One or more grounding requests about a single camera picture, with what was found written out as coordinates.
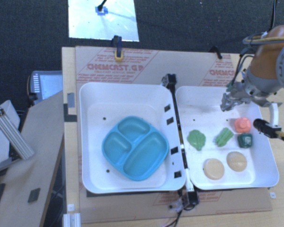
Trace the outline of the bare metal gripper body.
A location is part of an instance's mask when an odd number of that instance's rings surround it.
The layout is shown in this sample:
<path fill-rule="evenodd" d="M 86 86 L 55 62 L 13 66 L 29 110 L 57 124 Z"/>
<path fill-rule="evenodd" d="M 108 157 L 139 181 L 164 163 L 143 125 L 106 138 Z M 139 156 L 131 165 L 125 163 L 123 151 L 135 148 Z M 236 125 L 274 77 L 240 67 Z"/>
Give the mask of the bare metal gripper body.
<path fill-rule="evenodd" d="M 238 100 L 238 105 L 253 102 L 260 107 L 269 107 L 268 96 L 268 93 L 262 92 L 254 85 L 247 82 L 235 82 L 230 87 L 230 99 Z"/>

